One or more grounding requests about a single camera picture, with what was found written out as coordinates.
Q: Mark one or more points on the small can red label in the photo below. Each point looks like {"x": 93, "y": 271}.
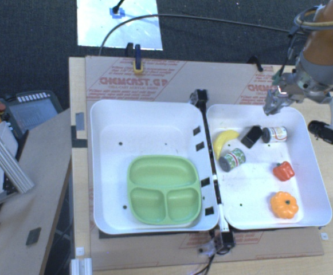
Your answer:
{"x": 278, "y": 134}

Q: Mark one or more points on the white plastic tray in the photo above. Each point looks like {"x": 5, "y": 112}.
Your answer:
{"x": 258, "y": 188}
{"x": 143, "y": 130}

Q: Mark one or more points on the green divided plate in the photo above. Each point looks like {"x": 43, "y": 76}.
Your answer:
{"x": 163, "y": 188}

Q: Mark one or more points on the thin black and white rod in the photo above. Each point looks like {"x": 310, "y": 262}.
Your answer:
{"x": 209, "y": 142}

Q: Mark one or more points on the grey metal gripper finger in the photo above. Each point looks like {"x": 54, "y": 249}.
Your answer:
{"x": 285, "y": 102}
{"x": 270, "y": 104}

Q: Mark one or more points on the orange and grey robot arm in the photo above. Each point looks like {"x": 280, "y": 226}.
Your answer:
{"x": 326, "y": 33}

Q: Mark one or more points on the red bell pepper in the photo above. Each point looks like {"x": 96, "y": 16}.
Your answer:
{"x": 283, "y": 171}

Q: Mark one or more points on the orange pumpkin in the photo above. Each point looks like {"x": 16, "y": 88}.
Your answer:
{"x": 284, "y": 205}

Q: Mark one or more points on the small can green label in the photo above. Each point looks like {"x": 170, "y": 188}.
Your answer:
{"x": 233, "y": 159}

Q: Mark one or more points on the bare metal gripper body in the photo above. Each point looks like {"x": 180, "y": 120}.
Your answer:
{"x": 298, "y": 87}

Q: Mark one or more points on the black box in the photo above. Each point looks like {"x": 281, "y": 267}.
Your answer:
{"x": 251, "y": 137}

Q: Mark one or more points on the brown cardboard board red print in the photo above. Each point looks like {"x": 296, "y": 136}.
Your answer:
{"x": 166, "y": 82}

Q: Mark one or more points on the yellow banana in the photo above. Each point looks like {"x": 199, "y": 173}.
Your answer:
{"x": 222, "y": 140}

